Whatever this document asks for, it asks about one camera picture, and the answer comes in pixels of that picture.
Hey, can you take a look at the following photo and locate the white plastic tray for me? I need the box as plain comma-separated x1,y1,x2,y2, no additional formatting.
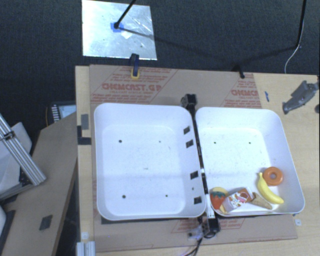
93,102,207,222
194,106,306,217

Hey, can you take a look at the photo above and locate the yellow bread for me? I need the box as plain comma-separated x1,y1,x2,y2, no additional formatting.
211,186,230,215

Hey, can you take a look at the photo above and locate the brown ice cream cone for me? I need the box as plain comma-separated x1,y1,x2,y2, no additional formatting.
249,191,274,211

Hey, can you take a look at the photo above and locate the yellow banana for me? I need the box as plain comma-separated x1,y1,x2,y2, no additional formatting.
257,171,285,205

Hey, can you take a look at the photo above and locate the red strawberry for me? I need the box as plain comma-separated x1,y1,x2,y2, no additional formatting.
209,190,227,210

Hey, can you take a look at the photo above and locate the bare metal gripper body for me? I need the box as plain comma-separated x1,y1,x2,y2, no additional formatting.
301,79,320,97

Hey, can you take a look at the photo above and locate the thin black and white rod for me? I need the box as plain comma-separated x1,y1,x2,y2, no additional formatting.
189,104,216,220

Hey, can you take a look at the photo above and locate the brown cardboard board red print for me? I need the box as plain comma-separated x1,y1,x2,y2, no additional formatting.
88,64,299,253

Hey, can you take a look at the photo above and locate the orange doughnut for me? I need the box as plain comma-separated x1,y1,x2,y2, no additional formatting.
262,166,285,187

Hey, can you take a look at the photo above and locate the pink and white carton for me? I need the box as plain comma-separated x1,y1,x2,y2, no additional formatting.
221,187,256,214

